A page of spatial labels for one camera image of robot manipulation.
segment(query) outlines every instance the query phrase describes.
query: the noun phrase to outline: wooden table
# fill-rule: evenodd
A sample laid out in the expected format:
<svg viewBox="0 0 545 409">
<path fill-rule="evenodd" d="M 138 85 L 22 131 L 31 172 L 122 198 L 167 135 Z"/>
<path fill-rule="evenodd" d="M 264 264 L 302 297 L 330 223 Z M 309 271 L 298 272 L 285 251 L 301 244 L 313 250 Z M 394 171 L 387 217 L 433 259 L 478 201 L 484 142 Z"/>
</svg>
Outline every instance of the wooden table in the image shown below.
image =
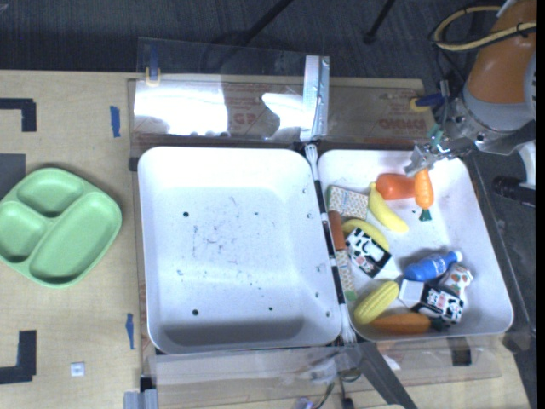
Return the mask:
<svg viewBox="0 0 545 409">
<path fill-rule="evenodd" d="M 138 389 L 141 374 L 141 316 L 135 252 L 132 173 L 128 169 L 127 82 L 132 73 L 0 72 L 0 96 L 32 98 L 37 131 L 21 132 L 20 112 L 0 111 L 0 153 L 26 155 L 26 173 L 58 166 L 111 195 L 123 226 L 99 264 L 65 289 L 37 285 L 0 265 L 0 366 L 15 364 L 19 331 L 37 331 L 37 374 L 31 382 L 0 385 L 0 407 L 121 408 L 123 394 Z M 114 137 L 110 107 L 120 112 Z M 125 329 L 134 316 L 135 349 Z M 409 386 L 420 407 L 522 408 L 528 400 L 513 356 L 497 347 L 499 377 Z M 71 376 L 71 363 L 85 374 Z M 356 407 L 384 405 L 376 391 L 351 394 Z M 291 408 L 293 399 L 228 408 Z M 324 409 L 338 408 L 336 397 Z"/>
</svg>

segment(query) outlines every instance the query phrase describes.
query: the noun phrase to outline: black corner marker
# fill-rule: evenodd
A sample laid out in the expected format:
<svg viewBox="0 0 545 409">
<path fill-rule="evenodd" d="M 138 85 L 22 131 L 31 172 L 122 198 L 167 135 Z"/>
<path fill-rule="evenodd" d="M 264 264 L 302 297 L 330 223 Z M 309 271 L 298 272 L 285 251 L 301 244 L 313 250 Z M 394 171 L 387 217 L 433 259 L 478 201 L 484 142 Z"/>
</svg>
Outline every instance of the black corner marker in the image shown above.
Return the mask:
<svg viewBox="0 0 545 409">
<path fill-rule="evenodd" d="M 31 382 L 36 375 L 36 331 L 20 331 L 17 364 L 0 368 L 0 384 Z"/>
<path fill-rule="evenodd" d="M 0 109 L 20 109 L 21 131 L 35 132 L 37 130 L 36 103 L 33 99 L 0 99 Z"/>
</svg>

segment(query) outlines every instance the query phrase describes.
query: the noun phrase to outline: orange carrot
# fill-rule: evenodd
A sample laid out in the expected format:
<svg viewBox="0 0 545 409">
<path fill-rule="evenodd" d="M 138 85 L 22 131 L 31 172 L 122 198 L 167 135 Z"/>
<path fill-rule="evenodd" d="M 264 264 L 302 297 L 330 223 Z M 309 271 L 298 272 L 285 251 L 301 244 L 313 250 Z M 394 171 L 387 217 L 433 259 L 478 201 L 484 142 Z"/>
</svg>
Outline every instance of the orange carrot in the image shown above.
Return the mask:
<svg viewBox="0 0 545 409">
<path fill-rule="evenodd" d="M 403 174 L 383 173 L 376 178 L 376 190 L 385 200 L 415 197 L 415 179 Z"/>
<path fill-rule="evenodd" d="M 433 205 L 433 187 L 427 168 L 415 174 L 415 201 L 422 208 L 419 220 L 421 222 L 431 220 L 429 208 Z"/>
<path fill-rule="evenodd" d="M 417 335 L 426 333 L 431 328 L 432 321 L 424 314 L 407 312 L 405 314 L 377 318 L 371 321 L 370 324 L 385 333 Z"/>
</svg>

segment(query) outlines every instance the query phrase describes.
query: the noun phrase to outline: robotic arm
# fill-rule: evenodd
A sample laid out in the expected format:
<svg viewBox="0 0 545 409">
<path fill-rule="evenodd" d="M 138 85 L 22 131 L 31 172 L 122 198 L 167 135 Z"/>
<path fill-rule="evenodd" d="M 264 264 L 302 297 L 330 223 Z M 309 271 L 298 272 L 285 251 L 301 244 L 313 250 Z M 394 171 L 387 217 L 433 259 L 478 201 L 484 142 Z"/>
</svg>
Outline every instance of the robotic arm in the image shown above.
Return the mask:
<svg viewBox="0 0 545 409">
<path fill-rule="evenodd" d="M 464 9 L 444 20 L 435 31 L 436 44 L 449 51 L 482 47 L 462 93 L 445 99 L 443 113 L 430 132 L 429 143 L 417 145 L 408 176 L 443 158 L 456 158 L 477 149 L 509 155 L 536 139 L 536 17 L 537 0 L 519 0 L 502 8 L 490 34 L 469 44 L 442 42 L 443 30 L 456 18 L 479 10 Z"/>
</svg>

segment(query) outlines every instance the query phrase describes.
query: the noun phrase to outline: green divided plate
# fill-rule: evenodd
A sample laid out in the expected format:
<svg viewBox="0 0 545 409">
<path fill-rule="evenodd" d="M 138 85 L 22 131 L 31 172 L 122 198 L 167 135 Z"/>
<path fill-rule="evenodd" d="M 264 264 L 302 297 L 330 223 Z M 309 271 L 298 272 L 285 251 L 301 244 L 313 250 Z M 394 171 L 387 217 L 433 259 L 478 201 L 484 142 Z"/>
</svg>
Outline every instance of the green divided plate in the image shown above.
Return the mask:
<svg viewBox="0 0 545 409">
<path fill-rule="evenodd" d="M 40 285 L 74 285 L 118 235 L 118 204 L 57 168 L 29 174 L 0 201 L 0 261 Z"/>
</svg>

